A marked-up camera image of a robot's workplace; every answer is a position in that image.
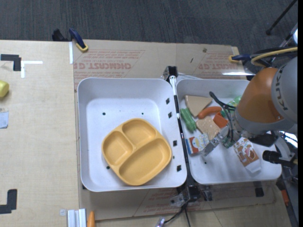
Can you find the yellow rounded block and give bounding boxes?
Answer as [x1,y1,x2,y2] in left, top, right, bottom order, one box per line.
[0,80,9,98]

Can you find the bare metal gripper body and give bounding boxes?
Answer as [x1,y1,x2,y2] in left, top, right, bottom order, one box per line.
[217,124,242,149]

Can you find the tan pizza slice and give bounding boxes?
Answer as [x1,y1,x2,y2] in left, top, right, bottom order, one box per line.
[184,95,213,117]

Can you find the black cylinder on white bracket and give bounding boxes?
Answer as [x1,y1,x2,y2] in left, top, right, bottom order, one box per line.
[262,136,298,170]

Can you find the tan bread slice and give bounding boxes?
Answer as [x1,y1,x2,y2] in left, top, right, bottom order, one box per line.
[196,116,221,140]

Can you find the small blue white carton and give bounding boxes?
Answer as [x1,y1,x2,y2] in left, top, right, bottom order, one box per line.
[185,133,210,155]

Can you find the red orange carrot piece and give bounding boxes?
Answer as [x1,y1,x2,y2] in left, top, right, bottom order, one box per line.
[213,112,229,129]

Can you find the green pea pod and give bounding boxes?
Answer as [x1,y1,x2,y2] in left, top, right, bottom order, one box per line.
[180,107,197,132]

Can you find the white plastic tray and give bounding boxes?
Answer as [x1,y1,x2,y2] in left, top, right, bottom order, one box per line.
[176,79,283,185]
[77,77,187,192]

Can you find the green packet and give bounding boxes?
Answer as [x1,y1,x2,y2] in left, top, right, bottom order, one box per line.
[226,96,242,107]

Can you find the black block with thin wires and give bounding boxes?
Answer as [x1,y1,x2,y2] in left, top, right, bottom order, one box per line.
[166,66,178,80]
[181,185,202,202]

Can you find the brown and white carton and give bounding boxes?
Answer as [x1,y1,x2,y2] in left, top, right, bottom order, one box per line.
[233,137,262,174]

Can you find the orange sausage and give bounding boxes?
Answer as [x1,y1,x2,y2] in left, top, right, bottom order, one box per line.
[197,106,223,120]

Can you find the brown cardboard board red print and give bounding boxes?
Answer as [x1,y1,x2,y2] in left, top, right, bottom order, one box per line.
[72,39,276,221]

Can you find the yellow divided plate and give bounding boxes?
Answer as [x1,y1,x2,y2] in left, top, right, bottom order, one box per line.
[101,118,173,186]

